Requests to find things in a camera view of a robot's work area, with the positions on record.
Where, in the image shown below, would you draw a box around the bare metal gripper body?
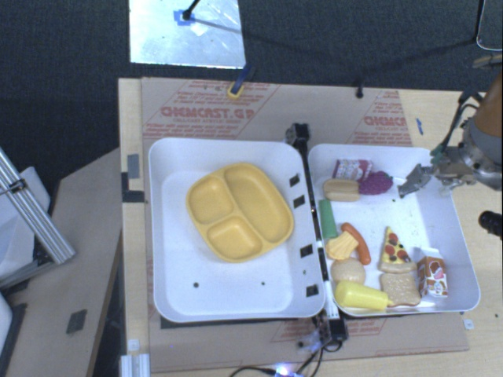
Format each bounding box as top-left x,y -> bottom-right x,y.
431,147 -> 503,191

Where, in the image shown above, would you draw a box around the orange and white carton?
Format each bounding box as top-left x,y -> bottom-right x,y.
416,246 -> 450,299

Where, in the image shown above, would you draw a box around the green rectangular stick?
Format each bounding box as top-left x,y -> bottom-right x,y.
318,199 -> 340,240

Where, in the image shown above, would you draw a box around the thin black and white rod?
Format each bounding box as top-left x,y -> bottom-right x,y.
297,138 -> 340,323

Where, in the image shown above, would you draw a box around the pizza slice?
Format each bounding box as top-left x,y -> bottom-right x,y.
377,225 -> 418,275

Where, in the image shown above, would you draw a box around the yellow crinkle fries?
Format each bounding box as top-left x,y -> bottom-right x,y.
325,231 -> 360,262

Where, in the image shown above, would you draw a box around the orange sausage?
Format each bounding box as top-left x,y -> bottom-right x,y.
340,221 -> 373,266

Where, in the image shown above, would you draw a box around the yellow divided plate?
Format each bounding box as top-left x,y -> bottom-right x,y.
185,162 -> 296,264

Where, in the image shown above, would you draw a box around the black block with thin wires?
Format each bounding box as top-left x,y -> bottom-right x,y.
313,315 -> 350,346
285,122 -> 312,147

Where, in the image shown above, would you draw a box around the white plastic tray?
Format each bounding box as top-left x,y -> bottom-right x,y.
307,143 -> 483,317
147,137 -> 328,324

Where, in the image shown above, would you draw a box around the pink and white packet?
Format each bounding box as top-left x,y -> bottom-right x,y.
332,158 -> 374,183

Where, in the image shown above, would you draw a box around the black cylinder on white bracket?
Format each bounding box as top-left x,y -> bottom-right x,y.
478,209 -> 503,240

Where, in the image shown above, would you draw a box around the brown cardboard board red print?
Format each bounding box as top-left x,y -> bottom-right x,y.
140,77 -> 471,374

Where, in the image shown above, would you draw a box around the purple grapes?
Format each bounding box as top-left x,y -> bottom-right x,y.
358,170 -> 395,196

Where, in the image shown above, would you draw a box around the round beige bread roll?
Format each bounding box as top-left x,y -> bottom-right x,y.
329,257 -> 367,286

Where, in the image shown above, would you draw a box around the brown bread slice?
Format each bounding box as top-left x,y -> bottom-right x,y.
378,272 -> 423,309

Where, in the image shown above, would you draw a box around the tan hot dog bun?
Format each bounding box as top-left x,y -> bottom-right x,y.
322,178 -> 361,203

